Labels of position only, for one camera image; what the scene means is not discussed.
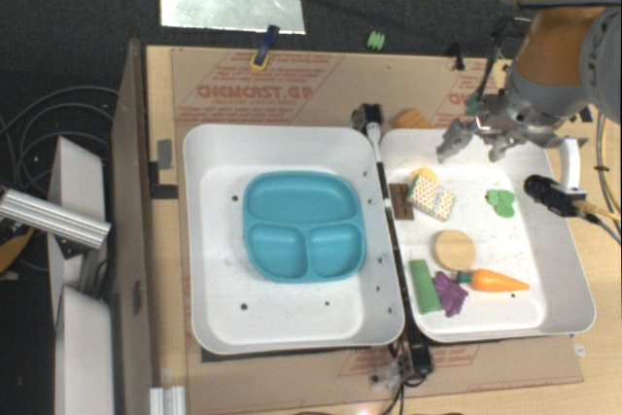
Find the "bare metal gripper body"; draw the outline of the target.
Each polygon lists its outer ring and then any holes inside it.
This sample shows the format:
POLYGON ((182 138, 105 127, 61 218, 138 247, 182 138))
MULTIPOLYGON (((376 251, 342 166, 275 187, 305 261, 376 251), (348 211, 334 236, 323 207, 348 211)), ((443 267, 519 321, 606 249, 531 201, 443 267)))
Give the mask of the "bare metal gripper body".
POLYGON ((498 149, 531 142, 556 148, 563 120, 549 116, 517 93, 485 94, 475 114, 475 133, 498 149))

